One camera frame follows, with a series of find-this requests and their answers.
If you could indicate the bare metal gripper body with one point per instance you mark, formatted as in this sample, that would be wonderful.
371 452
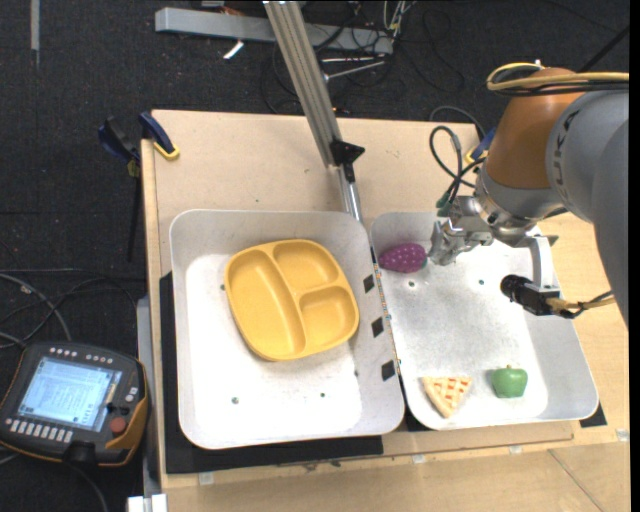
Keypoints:
470 220

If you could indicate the white plastic tray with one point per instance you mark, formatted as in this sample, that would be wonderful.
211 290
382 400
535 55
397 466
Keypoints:
280 400
450 330

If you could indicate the black cylinder on white bracket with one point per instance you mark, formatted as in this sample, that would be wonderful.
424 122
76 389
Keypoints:
525 295

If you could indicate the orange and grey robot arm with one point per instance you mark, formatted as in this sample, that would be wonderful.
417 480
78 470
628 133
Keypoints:
525 140

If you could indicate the thin rod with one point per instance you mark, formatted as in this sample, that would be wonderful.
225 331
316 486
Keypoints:
352 197

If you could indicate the pizza slice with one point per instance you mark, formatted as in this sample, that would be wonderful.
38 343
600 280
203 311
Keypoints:
446 392

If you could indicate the purple grapes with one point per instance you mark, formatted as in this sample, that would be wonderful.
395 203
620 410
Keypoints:
402 258

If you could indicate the pale wood board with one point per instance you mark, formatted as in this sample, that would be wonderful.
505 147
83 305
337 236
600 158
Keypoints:
250 165

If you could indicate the yellow divided plate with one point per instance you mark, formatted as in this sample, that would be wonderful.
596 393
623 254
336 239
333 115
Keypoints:
265 305

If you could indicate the green bell pepper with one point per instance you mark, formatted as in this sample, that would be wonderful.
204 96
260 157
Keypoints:
509 384

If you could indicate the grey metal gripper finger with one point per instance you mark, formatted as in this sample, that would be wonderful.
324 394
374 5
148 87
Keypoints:
436 245
454 251

